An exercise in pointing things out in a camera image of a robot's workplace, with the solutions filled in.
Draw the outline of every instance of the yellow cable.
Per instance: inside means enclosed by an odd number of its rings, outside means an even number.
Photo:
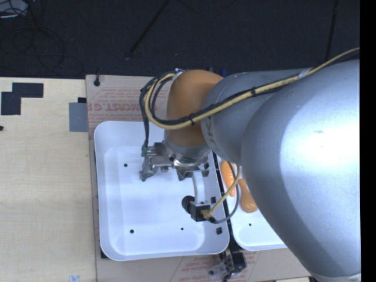
[[[360,48],[357,47],[357,48],[354,48],[354,49],[350,49],[350,50],[348,50],[348,51],[346,51],[344,53],[341,53],[341,54],[333,57],[329,61],[321,64],[320,66],[309,70],[307,72],[307,75],[311,75],[311,74],[319,71],[323,67],[325,67],[325,66],[333,63],[338,58],[341,58],[342,56],[344,56],[346,54],[349,54],[351,52],[354,52],[356,50],[359,50],[359,49]],[[161,127],[163,129],[167,129],[167,130],[182,129],[182,128],[190,126],[192,124],[191,121],[186,121],[186,122],[182,122],[182,123],[177,123],[175,125],[165,125],[165,124],[162,124],[162,123],[158,122],[156,119],[154,119],[154,117],[152,116],[152,114],[150,112],[150,109],[149,109],[150,97],[152,96],[152,92],[154,91],[155,86],[158,85],[158,84],[160,84],[166,78],[170,78],[170,77],[172,77],[174,75],[175,75],[175,73],[167,74],[164,78],[162,78],[161,80],[159,80],[158,82],[156,82],[153,86],[150,87],[150,89],[148,90],[148,92],[146,94],[146,98],[145,98],[145,113],[146,113],[146,116],[148,117],[148,119],[151,122],[153,122],[156,126]],[[240,95],[238,97],[235,97],[232,100],[224,103],[223,105],[220,105],[220,106],[218,106],[218,107],[216,107],[216,108],[214,108],[214,109],[212,109],[210,111],[207,111],[207,112],[205,112],[205,113],[203,113],[201,115],[193,117],[192,118],[192,122],[199,122],[200,120],[202,120],[204,118],[207,118],[207,117],[209,117],[209,116],[211,116],[213,114],[216,114],[216,113],[218,113],[218,112],[220,112],[222,110],[225,110],[225,109],[229,108],[230,106],[234,105],[235,103],[241,102],[242,100],[245,100],[245,99],[250,98],[252,96],[256,96],[256,95],[258,95],[258,94],[260,94],[262,92],[265,92],[265,91],[268,91],[268,90],[273,90],[273,89],[276,89],[276,88],[288,85],[288,84],[293,83],[293,82],[295,82],[297,80],[298,80],[298,75],[290,77],[290,78],[282,79],[282,80],[279,80],[277,82],[270,83],[268,85],[260,86],[260,87],[256,88],[253,93],[252,93],[252,91],[246,92],[246,93],[244,93],[244,94],[242,94],[242,95]]]
[[[238,183],[239,178],[240,178],[240,166],[239,165],[236,165],[236,170],[237,170],[237,173],[236,173],[234,183],[229,187],[229,189],[227,189],[225,194],[217,201],[217,203],[213,206],[213,208],[211,208],[210,210],[202,210],[201,211],[201,214],[204,216],[205,219],[209,219],[213,215],[214,211],[219,207],[220,204],[222,204],[224,202],[226,197],[236,187],[236,184]]]

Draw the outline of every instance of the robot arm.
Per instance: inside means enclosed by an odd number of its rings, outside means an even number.
[[[241,166],[265,219],[318,281],[361,281],[360,63],[338,63],[278,91],[256,92],[261,85],[308,71],[300,72],[249,72],[224,79],[200,70],[181,74],[169,98],[172,120],[197,111],[178,112],[188,105],[184,94],[201,92],[201,81],[210,81],[204,95],[188,98],[198,98],[192,101],[198,109],[237,93],[255,97],[204,117],[200,125],[192,126],[196,120],[188,116],[185,130],[169,128],[167,156],[179,156],[177,164],[194,160],[197,167],[212,150]],[[175,89],[191,80],[194,89]]]

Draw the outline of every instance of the orange object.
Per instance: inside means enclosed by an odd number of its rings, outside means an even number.
[[[222,178],[224,180],[224,183],[226,184],[227,189],[229,189],[231,185],[234,183],[235,177],[227,161],[223,161],[221,163],[221,174],[222,174]],[[233,190],[231,190],[230,196],[235,196],[235,193],[236,193],[236,189],[234,188]]]
[[[241,208],[243,208],[243,210],[247,213],[252,213],[252,212],[257,211],[258,207],[251,193],[248,190],[246,180],[239,179],[238,184],[241,189],[241,201],[240,201]]]

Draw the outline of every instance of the black floor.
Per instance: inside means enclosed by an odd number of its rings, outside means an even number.
[[[360,0],[170,0],[136,46],[166,0],[24,1],[0,13],[0,76],[307,68],[360,45]]]

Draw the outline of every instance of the wooden surface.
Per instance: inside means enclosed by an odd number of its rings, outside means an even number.
[[[88,133],[69,131],[69,102],[84,80],[43,82],[21,115],[0,116],[0,281],[96,281]]]

